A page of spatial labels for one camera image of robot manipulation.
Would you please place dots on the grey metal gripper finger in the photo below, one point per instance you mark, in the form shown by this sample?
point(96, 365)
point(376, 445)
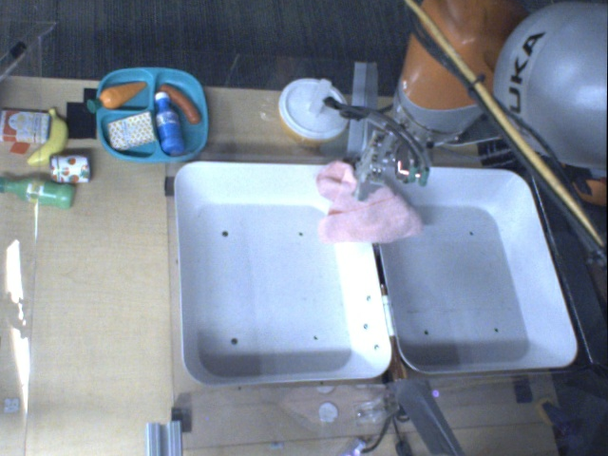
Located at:
point(366, 189)

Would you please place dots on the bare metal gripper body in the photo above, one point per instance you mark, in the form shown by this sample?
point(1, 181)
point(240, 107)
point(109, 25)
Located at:
point(387, 152)

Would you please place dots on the pink cloth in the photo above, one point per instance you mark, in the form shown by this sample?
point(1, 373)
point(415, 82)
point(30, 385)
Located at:
point(366, 221)

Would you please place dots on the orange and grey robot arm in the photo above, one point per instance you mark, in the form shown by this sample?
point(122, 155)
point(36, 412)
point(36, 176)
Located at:
point(551, 79)

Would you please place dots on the yellow cup with white lid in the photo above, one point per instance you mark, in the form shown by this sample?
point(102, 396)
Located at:
point(306, 109)

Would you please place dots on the white plastic tray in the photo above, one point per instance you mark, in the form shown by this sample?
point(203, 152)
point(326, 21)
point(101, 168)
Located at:
point(475, 283)
point(275, 283)

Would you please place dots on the brown sausage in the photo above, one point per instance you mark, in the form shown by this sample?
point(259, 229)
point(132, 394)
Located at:
point(183, 103)

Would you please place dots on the blue bottle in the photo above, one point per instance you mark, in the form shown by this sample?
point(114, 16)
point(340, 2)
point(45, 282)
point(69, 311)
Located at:
point(168, 126)

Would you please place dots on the blue divided plate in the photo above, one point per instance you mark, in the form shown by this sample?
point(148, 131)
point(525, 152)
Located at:
point(147, 152)

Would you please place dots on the orange carrot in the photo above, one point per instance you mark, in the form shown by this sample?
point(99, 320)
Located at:
point(121, 95)

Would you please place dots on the white can with orange print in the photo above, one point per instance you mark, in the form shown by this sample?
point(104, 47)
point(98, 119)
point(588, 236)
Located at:
point(70, 169)

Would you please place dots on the yellow banana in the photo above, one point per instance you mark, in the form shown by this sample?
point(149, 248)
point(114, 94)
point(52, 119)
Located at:
point(54, 140)

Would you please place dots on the green bottle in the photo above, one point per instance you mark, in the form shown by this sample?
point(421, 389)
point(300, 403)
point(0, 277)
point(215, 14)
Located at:
point(47, 194)

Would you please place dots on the white and orange carton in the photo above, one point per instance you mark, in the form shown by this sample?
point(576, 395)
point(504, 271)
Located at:
point(24, 125)

